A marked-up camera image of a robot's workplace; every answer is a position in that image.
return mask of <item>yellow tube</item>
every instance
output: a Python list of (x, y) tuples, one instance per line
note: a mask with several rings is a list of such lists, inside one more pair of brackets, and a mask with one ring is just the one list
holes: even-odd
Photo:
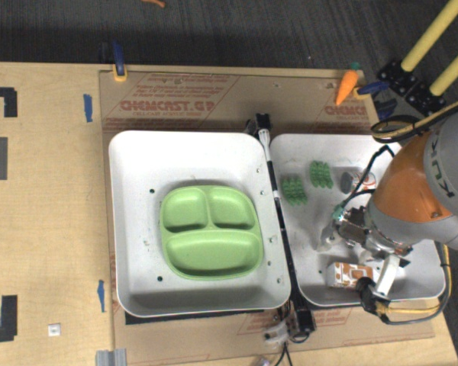
[(441, 96), (456, 79), (458, 79), (458, 56), (431, 84), (429, 90), (431, 94)]
[(458, 0), (449, 0), (426, 32), (419, 38), (409, 54), (402, 60), (401, 67), (406, 72), (412, 72), (414, 70), (457, 15)]

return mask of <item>perforated black bracket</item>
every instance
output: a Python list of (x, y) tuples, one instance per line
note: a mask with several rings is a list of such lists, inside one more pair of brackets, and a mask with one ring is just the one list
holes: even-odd
[(17, 335), (17, 296), (2, 296), (0, 342), (12, 342)]
[(0, 98), (3, 98), (5, 118), (17, 117), (17, 91), (12, 87), (0, 87)]

